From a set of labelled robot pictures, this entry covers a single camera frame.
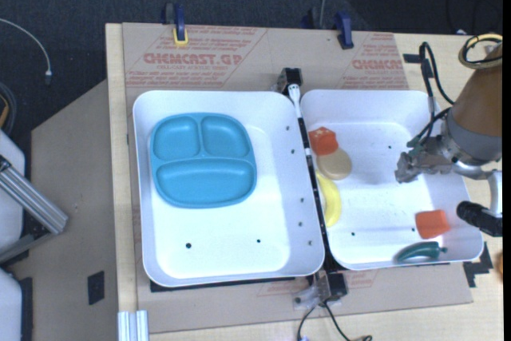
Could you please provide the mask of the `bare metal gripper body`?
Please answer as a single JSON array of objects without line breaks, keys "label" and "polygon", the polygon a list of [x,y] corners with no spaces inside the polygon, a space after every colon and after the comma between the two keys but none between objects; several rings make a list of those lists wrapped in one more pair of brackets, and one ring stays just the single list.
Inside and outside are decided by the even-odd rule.
[{"label": "bare metal gripper body", "polygon": [[465,151],[450,135],[425,137],[413,148],[413,170],[416,174],[446,174],[464,156]]}]

